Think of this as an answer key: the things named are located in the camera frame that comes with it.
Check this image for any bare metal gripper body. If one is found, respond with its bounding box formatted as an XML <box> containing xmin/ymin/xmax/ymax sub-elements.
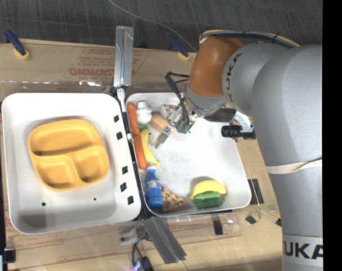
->
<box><xmin>166</xmin><ymin>103</ymin><xmax>236</xmax><ymax>130</ymax></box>

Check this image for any tan bread roll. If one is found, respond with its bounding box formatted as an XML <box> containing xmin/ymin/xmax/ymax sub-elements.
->
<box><xmin>148</xmin><ymin>113</ymin><xmax>169</xmax><ymax>133</ymax></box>

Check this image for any yellow banana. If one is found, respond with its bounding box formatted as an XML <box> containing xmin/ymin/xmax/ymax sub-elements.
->
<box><xmin>189</xmin><ymin>180</ymin><xmax>227</xmax><ymax>201</ymax></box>
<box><xmin>139</xmin><ymin>128</ymin><xmax>161</xmax><ymax>168</ymax></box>

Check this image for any orange sausage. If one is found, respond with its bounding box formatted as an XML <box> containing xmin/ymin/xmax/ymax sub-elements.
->
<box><xmin>134</xmin><ymin>134</ymin><xmax>148</xmax><ymax>171</ymax></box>
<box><xmin>126</xmin><ymin>102</ymin><xmax>141</xmax><ymax>137</ymax></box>

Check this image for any small white bottle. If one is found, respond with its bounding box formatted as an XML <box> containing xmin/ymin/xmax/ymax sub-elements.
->
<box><xmin>135</xmin><ymin>100</ymin><xmax>153</xmax><ymax>124</ymax></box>

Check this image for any white plastic tray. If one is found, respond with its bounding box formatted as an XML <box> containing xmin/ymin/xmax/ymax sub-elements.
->
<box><xmin>1</xmin><ymin>92</ymin><xmax>142</xmax><ymax>235</ymax></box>
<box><xmin>125</xmin><ymin>91</ymin><xmax>252</xmax><ymax>218</ymax></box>

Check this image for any blue bottle white cap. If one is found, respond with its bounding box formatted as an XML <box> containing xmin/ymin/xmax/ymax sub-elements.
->
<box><xmin>144</xmin><ymin>164</ymin><xmax>164</xmax><ymax>210</ymax></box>

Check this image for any brown pizza slice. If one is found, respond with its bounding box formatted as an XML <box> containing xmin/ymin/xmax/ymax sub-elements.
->
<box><xmin>160</xmin><ymin>186</ymin><xmax>189</xmax><ymax>213</ymax></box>

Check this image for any green lumpy toy vegetable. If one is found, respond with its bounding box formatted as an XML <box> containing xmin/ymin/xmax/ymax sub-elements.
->
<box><xmin>192</xmin><ymin>191</ymin><xmax>223</xmax><ymax>209</ymax></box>

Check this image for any yellow divided plate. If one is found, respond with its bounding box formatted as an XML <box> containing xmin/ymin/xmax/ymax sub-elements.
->
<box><xmin>27</xmin><ymin>119</ymin><xmax>111</xmax><ymax>192</ymax></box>

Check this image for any brown cardboard board red print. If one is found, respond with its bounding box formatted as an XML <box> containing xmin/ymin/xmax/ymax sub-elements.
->
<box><xmin>0</xmin><ymin>38</ymin><xmax>283</xmax><ymax>271</ymax></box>

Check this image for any black cylinder on white bracket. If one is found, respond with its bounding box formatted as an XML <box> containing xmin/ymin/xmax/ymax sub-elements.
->
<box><xmin>221</xmin><ymin>110</ymin><xmax>257</xmax><ymax>141</ymax></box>

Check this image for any black block with thin wires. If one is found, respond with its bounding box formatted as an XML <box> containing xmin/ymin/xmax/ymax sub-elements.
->
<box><xmin>138</xmin><ymin>256</ymin><xmax>155</xmax><ymax>271</ymax></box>

